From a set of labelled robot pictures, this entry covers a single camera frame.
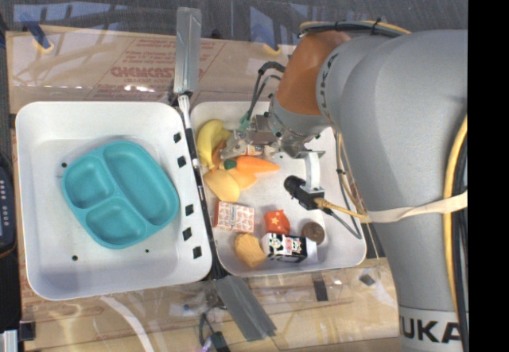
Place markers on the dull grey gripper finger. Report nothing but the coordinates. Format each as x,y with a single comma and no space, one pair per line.
242,136
234,149

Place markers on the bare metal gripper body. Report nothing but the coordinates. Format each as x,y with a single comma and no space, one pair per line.
265,132

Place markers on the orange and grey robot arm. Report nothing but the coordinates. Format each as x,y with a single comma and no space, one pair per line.
389,136

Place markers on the orange brown sausage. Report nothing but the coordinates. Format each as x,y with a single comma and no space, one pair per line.
217,155

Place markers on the small orange and white carton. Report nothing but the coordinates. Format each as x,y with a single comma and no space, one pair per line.
254,150

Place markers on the orange carrot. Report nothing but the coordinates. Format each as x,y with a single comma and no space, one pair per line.
254,165

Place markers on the yellow banana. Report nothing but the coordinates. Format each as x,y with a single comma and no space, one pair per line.
207,140

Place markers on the yellow orange fruit slice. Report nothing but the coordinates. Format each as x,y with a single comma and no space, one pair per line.
244,179

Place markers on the white plastic tray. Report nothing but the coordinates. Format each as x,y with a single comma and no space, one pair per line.
43,191
274,193

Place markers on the red packet with yellow star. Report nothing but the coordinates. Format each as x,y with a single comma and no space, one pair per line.
276,221

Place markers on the yellow orange bread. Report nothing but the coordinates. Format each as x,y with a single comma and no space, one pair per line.
249,250

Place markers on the black and white cow carton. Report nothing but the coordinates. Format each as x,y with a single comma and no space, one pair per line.
284,246

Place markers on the brown round biscuit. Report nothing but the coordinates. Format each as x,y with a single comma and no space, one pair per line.
313,232

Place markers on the teal divided plate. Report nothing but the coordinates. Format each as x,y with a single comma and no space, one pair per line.
119,193

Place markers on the brown cardboard board red print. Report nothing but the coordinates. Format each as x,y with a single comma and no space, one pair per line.
119,64

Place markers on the black cylinder on white bracket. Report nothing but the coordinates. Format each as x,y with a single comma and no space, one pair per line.
299,188

